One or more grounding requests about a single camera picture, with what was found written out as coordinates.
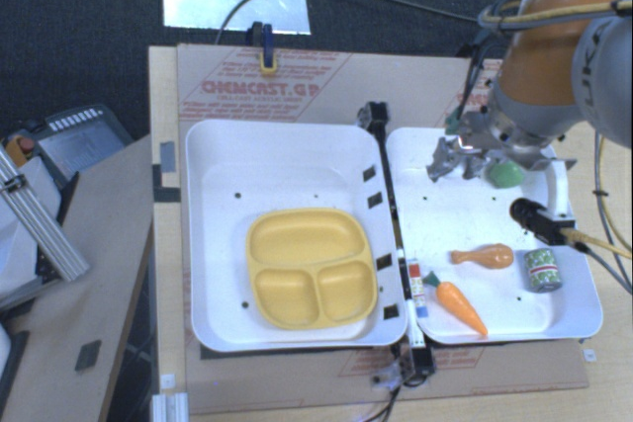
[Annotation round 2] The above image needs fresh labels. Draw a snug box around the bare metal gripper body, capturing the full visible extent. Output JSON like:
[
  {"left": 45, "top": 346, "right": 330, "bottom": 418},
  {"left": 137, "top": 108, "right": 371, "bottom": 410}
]
[{"left": 453, "top": 110, "right": 578, "bottom": 171}]

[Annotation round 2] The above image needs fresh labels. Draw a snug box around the green toy pear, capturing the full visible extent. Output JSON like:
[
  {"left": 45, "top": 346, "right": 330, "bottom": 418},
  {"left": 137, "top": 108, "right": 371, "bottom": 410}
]
[{"left": 485, "top": 160, "right": 526, "bottom": 190}]

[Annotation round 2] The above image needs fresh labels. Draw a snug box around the white plastic tray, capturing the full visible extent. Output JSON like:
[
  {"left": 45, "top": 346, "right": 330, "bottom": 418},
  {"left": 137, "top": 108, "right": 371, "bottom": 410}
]
[
  {"left": 385, "top": 127, "right": 604, "bottom": 346},
  {"left": 185, "top": 119, "right": 409, "bottom": 354}
]

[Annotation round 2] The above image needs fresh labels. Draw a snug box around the thin black and white rod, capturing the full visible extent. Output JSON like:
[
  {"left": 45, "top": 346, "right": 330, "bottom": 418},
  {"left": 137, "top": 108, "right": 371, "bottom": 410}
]
[{"left": 373, "top": 123, "right": 425, "bottom": 352}]

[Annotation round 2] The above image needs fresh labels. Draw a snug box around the orange toy chicken drumstick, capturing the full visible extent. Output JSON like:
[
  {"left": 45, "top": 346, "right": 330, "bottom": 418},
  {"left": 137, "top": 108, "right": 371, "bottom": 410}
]
[{"left": 449, "top": 243, "right": 515, "bottom": 271}]

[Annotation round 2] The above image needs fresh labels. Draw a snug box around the brown cardboard board red print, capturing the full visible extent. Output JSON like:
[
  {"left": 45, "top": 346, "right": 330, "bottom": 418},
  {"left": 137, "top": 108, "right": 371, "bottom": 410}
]
[{"left": 175, "top": 42, "right": 590, "bottom": 416}]

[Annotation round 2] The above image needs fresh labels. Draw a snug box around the green and white small can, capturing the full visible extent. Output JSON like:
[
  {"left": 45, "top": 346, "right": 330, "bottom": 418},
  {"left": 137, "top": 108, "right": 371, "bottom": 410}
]
[{"left": 522, "top": 247, "right": 564, "bottom": 294}]

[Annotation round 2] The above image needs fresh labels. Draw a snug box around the white red blue small packet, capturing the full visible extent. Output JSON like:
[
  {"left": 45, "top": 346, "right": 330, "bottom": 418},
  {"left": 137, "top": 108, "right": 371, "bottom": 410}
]
[{"left": 407, "top": 257, "right": 428, "bottom": 319}]

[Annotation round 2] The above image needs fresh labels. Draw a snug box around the orange toy carrot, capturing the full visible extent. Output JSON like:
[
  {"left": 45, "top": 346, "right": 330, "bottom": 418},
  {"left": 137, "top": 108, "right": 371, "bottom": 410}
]
[{"left": 421, "top": 270, "right": 490, "bottom": 338}]

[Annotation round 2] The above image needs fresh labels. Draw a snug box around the yellow divided plate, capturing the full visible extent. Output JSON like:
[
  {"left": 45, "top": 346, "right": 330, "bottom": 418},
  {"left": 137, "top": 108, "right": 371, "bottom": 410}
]
[{"left": 245, "top": 207, "right": 380, "bottom": 331}]

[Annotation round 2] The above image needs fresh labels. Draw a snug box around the black cylinder on white bracket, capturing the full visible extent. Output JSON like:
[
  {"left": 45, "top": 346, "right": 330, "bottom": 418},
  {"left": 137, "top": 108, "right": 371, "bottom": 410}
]
[{"left": 509, "top": 157, "right": 577, "bottom": 246}]

